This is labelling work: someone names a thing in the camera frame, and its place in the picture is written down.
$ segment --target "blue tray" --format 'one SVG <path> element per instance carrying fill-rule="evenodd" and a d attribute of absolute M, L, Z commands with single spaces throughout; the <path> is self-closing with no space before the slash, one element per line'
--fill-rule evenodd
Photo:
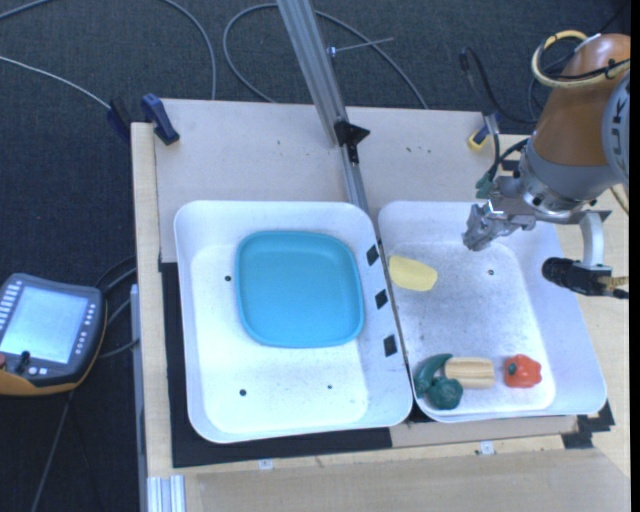
<path fill-rule="evenodd" d="M 256 341 L 288 348 L 341 345 L 364 324 L 360 276 L 340 240 L 306 231 L 260 231 L 238 245 L 242 325 Z"/>

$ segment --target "yellow object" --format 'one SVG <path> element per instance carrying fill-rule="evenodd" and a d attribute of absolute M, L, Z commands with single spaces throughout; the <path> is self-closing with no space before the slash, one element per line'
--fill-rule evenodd
<path fill-rule="evenodd" d="M 438 272 L 429 265 L 396 255 L 389 258 L 389 274 L 396 285 L 418 292 L 431 290 L 438 280 Z"/>
<path fill-rule="evenodd" d="M 456 379 L 463 388 L 486 389 L 495 384 L 493 363 L 483 357 L 452 357 L 444 365 L 447 379 Z"/>

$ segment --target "white plastic tray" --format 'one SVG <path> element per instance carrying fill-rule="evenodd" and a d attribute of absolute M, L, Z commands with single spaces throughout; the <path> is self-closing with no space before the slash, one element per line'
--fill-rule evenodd
<path fill-rule="evenodd" d="M 434 409 L 416 397 L 420 409 L 442 422 L 598 411 L 606 388 L 575 294 L 541 274 L 547 258 L 562 256 L 555 228 L 538 223 L 473 252 L 462 243 L 470 208 L 394 202 L 378 217 L 387 258 L 413 258 L 438 272 L 428 292 L 393 285 L 411 373 L 439 353 L 489 358 L 496 370 L 491 389 L 466 389 L 457 408 Z M 540 384 L 504 384 L 504 361 L 517 353 L 542 364 Z"/>
<path fill-rule="evenodd" d="M 286 435 L 391 426 L 412 405 L 382 260 L 369 217 L 348 203 L 194 201 L 174 223 L 182 303 L 187 407 L 205 439 L 230 443 Z M 236 248 L 264 230 L 324 233 L 357 261 L 365 322 L 359 336 L 325 348 L 279 348 L 242 327 L 234 276 Z M 397 351 L 389 350 L 389 338 Z"/>

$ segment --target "blue clip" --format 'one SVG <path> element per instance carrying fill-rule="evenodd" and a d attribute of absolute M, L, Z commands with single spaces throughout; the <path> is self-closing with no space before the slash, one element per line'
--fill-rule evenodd
<path fill-rule="evenodd" d="M 178 132 L 171 126 L 171 121 L 169 121 L 169 117 L 160 98 L 155 94 L 145 94 L 142 97 L 141 106 L 147 121 L 155 124 L 154 132 L 160 137 L 162 142 L 168 146 L 180 138 Z"/>

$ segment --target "green toy vegetable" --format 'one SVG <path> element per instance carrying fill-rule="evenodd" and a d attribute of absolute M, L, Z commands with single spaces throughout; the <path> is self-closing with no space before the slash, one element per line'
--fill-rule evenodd
<path fill-rule="evenodd" d="M 451 357 L 451 354 L 438 354 L 428 358 L 413 379 L 416 393 L 428 398 L 437 409 L 455 409 L 462 398 L 462 385 L 457 379 L 435 376 Z"/>

